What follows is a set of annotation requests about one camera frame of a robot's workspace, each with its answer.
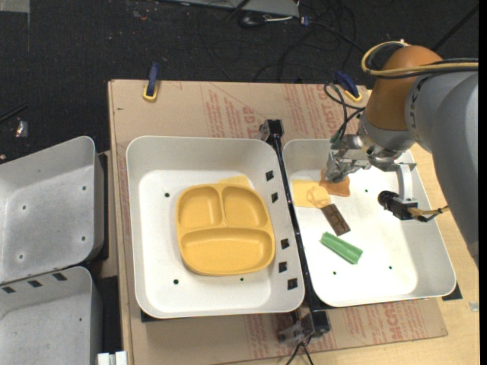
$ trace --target cardboard sheet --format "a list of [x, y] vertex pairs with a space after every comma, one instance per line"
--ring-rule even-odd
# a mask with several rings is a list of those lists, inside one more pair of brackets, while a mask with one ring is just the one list
[[[109, 83], [112, 150], [119, 180], [129, 322], [133, 363], [209, 365], [291, 354], [277, 332], [289, 327], [288, 315], [256, 314], [143, 322], [134, 293], [132, 238], [126, 175], [126, 148], [142, 135], [255, 138], [266, 119], [280, 119], [283, 141], [329, 138], [341, 125], [342, 107], [322, 85], [200, 83], [161, 81], [158, 98], [142, 98], [144, 81]], [[360, 88], [367, 103], [368, 92]], [[358, 121], [349, 124], [356, 130]], [[332, 331], [313, 339], [309, 352], [356, 348], [445, 336], [436, 299], [356, 306], [328, 311]]]

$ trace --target green plastic object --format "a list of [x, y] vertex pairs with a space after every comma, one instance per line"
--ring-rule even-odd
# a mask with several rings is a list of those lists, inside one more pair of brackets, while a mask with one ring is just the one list
[[321, 237], [321, 243], [351, 264], [356, 264], [364, 252], [357, 246], [353, 246], [328, 232], [324, 233]]

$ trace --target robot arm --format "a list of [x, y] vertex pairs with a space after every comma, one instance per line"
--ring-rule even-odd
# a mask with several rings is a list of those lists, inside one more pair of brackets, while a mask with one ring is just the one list
[[[396, 162], [418, 142], [432, 154], [449, 209], [478, 266], [478, 65], [455, 69], [429, 49], [403, 45], [384, 66], [392, 76], [377, 79], [357, 133], [335, 143], [324, 179], [339, 183], [372, 166], [395, 171], [399, 193], [383, 192], [379, 202], [400, 219], [422, 217], [410, 195], [408, 172], [415, 164]], [[421, 70], [425, 66], [431, 70]]]

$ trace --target yellow divided plate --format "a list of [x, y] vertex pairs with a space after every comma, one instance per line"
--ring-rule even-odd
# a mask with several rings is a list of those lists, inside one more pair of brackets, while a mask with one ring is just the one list
[[177, 200], [177, 242], [186, 266], [201, 275], [242, 275], [274, 259], [269, 212], [251, 188], [204, 184]]

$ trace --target white tray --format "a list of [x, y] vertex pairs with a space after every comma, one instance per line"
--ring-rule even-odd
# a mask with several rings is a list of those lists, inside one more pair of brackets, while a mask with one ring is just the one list
[[[144, 312], [166, 319], [280, 313], [301, 305], [298, 249], [279, 162], [268, 144], [256, 139], [140, 137], [127, 148], [127, 167], [135, 295]], [[273, 177], [268, 181], [269, 172]], [[239, 175], [247, 176], [269, 210], [274, 261], [248, 275], [198, 275], [181, 259], [177, 197], [190, 186]], [[272, 202], [275, 193], [278, 199]], [[282, 242], [289, 246], [283, 248]]]
[[103, 245], [103, 171], [89, 137], [0, 166], [0, 284], [77, 265]]
[[101, 299], [85, 268], [0, 286], [0, 363], [94, 365], [101, 320]]
[[[293, 179], [319, 181], [328, 153], [328, 139], [288, 142], [283, 157], [289, 184]], [[414, 162], [409, 152], [398, 161]], [[351, 228], [341, 238], [364, 251], [357, 265], [320, 243], [325, 231], [334, 233], [321, 210], [295, 207], [317, 296], [339, 307], [449, 294], [456, 278], [436, 221], [400, 221], [377, 202], [383, 190], [399, 190], [396, 174], [373, 168], [349, 177], [351, 195], [332, 195], [332, 203]], [[412, 182], [419, 207], [429, 208], [416, 169]]]

